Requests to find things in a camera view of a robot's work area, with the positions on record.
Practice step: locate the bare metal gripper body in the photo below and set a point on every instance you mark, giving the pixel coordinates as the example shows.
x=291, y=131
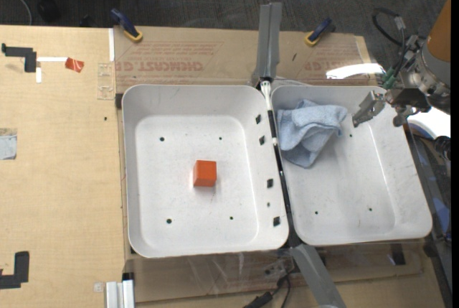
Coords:
x=409, y=97

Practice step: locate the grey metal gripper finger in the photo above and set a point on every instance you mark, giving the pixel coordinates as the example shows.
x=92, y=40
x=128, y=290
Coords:
x=369, y=107
x=401, y=116

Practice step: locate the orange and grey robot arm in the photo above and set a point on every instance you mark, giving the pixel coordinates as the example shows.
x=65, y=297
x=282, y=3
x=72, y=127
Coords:
x=440, y=37

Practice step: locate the light blue cloth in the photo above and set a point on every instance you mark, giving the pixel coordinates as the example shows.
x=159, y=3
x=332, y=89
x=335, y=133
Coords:
x=308, y=130

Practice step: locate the white plastic tray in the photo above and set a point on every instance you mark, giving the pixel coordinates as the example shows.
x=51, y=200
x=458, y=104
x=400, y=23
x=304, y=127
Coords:
x=172, y=191
x=358, y=191

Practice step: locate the orange cube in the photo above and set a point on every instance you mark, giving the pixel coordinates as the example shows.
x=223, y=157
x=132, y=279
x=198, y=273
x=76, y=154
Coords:
x=204, y=173

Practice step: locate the brown cardboard board red print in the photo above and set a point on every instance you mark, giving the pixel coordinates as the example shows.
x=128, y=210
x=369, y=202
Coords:
x=186, y=59

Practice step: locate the black cylinder on white bracket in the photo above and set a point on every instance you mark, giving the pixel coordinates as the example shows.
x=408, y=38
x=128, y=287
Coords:
x=426, y=123

